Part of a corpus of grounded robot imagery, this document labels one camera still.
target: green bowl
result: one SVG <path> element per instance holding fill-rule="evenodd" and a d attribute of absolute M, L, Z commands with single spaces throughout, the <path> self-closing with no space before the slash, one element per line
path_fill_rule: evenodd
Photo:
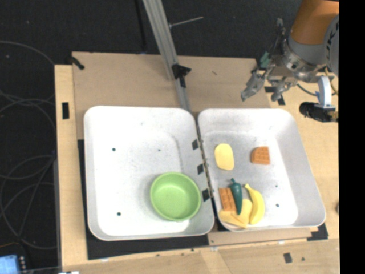
<path fill-rule="evenodd" d="M 196 183 L 179 172 L 158 176 L 151 185 L 151 202 L 156 212 L 172 221 L 184 221 L 198 213 L 201 194 Z"/>

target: white tray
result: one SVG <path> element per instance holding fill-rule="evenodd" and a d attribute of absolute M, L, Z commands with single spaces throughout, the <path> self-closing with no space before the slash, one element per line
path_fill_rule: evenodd
<path fill-rule="evenodd" d="M 106 107 L 84 116 L 87 216 L 101 240 L 196 236 L 214 225 L 210 199 L 196 216 L 167 221 L 153 209 L 149 188 L 160 174 L 190 176 L 208 188 L 193 116 L 179 108 Z"/>
<path fill-rule="evenodd" d="M 263 219 L 247 229 L 222 222 L 230 231 L 315 227 L 326 211 L 294 118 L 280 109 L 211 109 L 198 117 L 202 149 L 208 166 L 217 212 L 222 209 L 218 188 L 230 179 L 249 183 L 261 192 L 266 211 Z M 216 165 L 214 149 L 231 145 L 235 166 L 223 171 Z M 269 146 L 270 164 L 253 164 L 252 149 Z"/>

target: black clip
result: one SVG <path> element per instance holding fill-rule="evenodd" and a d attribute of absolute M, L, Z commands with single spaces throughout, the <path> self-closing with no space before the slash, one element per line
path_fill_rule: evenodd
<path fill-rule="evenodd" d="M 75 57 L 73 57 L 73 56 L 69 56 L 69 57 L 67 57 L 66 58 L 66 63 L 67 64 L 75 64 L 76 66 L 78 66 L 78 68 L 80 69 L 80 70 L 84 70 L 85 69 L 85 66 L 84 65 L 82 65 L 81 63 L 80 63 L 80 61 L 79 60 L 77 60 Z"/>
<path fill-rule="evenodd" d="M 181 66 L 179 64 L 172 65 L 173 76 L 175 77 L 175 79 L 177 78 L 180 79 L 181 87 L 186 87 L 185 76 L 187 76 L 190 71 L 191 71 L 190 68 Z"/>

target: green pepper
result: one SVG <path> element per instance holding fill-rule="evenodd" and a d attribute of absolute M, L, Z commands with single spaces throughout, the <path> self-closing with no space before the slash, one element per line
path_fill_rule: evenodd
<path fill-rule="evenodd" d="M 232 185 L 229 186 L 232 195 L 233 195 L 233 199 L 234 199 L 234 203 L 236 205 L 236 209 L 237 209 L 237 214 L 240 215 L 241 214 L 241 210 L 242 210 L 242 188 L 241 188 L 241 184 L 236 183 L 236 181 L 234 179 L 231 179 L 232 181 Z"/>

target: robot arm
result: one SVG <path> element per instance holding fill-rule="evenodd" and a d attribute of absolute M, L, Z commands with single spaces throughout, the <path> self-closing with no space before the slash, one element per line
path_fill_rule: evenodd
<path fill-rule="evenodd" d="M 268 80 L 274 87 L 272 101 L 298 81 L 319 84 L 319 103 L 303 103 L 303 115 L 321 122 L 338 121 L 331 105 L 330 78 L 317 76 L 328 67 L 338 76 L 339 2 L 333 0 L 303 0 L 290 34 L 285 35 L 282 21 L 277 22 L 277 38 L 270 52 L 262 59 L 265 72 L 255 70 L 241 93 L 245 101 L 256 94 Z"/>

